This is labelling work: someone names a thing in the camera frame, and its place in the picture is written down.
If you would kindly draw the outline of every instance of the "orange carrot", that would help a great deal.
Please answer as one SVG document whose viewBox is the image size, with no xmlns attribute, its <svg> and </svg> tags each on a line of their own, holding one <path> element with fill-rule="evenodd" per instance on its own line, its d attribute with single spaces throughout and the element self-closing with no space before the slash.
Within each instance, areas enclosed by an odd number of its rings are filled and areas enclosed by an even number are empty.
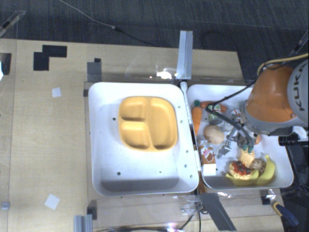
<svg viewBox="0 0 309 232">
<path fill-rule="evenodd" d="M 195 133 L 195 136 L 196 136 L 198 129 L 199 129 L 201 119 L 202 119 L 202 109 L 200 107 L 196 106 L 192 109 L 191 114 L 192 114 L 194 133 Z"/>
<path fill-rule="evenodd" d="M 199 106 L 204 109 L 211 103 L 213 103 L 213 101 L 202 101 Z M 222 104 L 220 104 L 220 108 L 221 108 L 222 113 L 225 113 L 227 111 L 226 106 L 224 106 Z"/>
</svg>

